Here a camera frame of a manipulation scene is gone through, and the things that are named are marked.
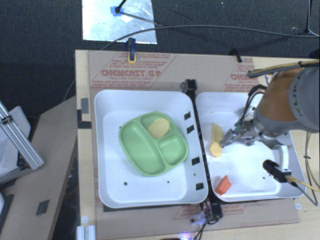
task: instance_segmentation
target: robotic hand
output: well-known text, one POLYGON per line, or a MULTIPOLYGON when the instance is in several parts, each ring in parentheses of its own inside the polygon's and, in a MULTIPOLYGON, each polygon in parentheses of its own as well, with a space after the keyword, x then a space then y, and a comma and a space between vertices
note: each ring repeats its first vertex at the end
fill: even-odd
MULTIPOLYGON (((256 89, 262 89, 263 86, 258 85, 253 89, 249 93, 242 117, 235 124, 235 129, 226 133, 221 146, 235 141, 242 141, 250 146, 255 141, 261 141, 270 149, 278 149, 282 144, 277 137, 289 130, 319 132, 319 60, 307 63, 304 63, 304 68, 301 68, 301 62, 297 63, 299 66, 289 67, 295 68, 290 70, 287 70, 288 67, 278 67, 276 71, 279 72, 266 88, 253 111, 252 119, 244 120, 251 96, 256 89)), ((257 76, 252 73, 249 72, 248 76, 257 76)))

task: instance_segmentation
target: black connector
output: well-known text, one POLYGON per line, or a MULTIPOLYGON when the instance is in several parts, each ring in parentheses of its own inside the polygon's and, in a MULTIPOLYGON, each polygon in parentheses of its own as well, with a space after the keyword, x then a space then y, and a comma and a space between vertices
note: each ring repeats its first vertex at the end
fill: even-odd
POLYGON ((271 160, 265 160, 263 162, 263 168, 271 174, 278 182, 286 183, 288 182, 286 176, 291 175, 291 171, 288 169, 281 170, 279 164, 271 160))

